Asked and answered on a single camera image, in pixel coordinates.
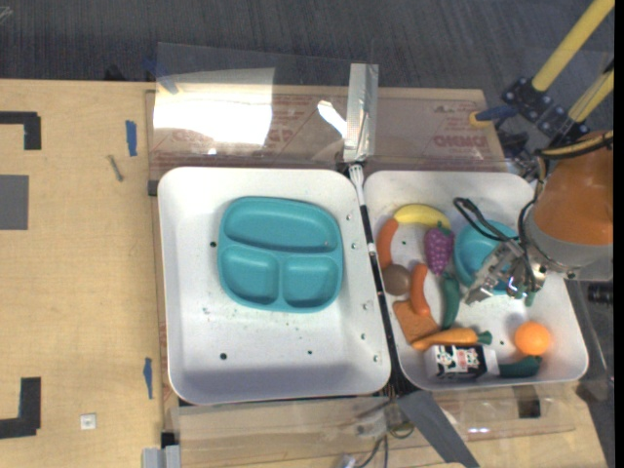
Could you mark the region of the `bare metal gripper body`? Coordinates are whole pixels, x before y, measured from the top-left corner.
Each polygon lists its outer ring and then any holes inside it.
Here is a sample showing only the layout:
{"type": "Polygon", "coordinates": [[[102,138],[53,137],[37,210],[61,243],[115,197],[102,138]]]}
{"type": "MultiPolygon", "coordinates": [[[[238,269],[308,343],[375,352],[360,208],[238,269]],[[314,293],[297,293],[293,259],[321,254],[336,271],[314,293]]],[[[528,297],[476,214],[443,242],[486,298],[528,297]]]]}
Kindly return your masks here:
{"type": "Polygon", "coordinates": [[[532,243],[508,241],[496,246],[474,275],[477,285],[506,289],[510,276],[523,276],[526,289],[541,289],[548,272],[548,260],[532,243]]]}

